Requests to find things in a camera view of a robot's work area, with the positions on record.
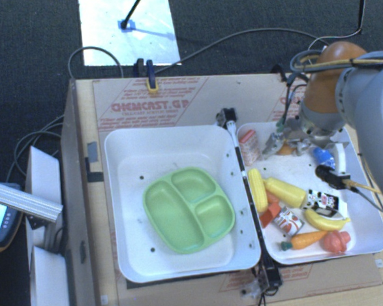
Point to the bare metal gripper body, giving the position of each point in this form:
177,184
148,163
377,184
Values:
299,131

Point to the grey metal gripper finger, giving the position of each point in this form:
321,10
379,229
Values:
302,147
271,145

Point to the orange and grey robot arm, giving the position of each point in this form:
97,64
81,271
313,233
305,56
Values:
364,104

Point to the blue bottle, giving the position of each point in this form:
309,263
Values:
324,157

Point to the thin black and white rod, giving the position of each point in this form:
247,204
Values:
245,178

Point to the yellow corn cob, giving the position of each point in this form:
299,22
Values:
258,190

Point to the yellow bottle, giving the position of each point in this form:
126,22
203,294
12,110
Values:
285,191

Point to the orange sausage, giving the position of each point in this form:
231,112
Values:
271,197

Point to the black and white carton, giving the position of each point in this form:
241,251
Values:
325,202

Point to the red carton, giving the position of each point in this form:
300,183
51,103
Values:
270,215

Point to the white and orange can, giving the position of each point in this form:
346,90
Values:
288,222

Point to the yellow banana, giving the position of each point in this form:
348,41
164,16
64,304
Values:
320,223

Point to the orange carrot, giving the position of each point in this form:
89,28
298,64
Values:
307,239

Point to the pink toy food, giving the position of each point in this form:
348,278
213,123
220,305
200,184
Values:
335,242

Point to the brown cardboard board red print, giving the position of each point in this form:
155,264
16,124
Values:
175,111

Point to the white plastic tray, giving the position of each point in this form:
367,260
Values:
134,218
364,232

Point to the green divided plate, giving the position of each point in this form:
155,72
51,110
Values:
172,209

